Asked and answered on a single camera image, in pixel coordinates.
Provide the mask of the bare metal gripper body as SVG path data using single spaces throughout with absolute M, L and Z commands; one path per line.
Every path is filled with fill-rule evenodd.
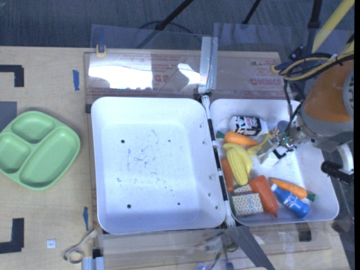
M 280 146 L 289 151 L 296 149 L 299 144 L 306 142 L 315 143 L 316 138 L 312 136 L 312 133 L 307 132 L 306 128 L 300 126 L 287 126 L 280 134 Z

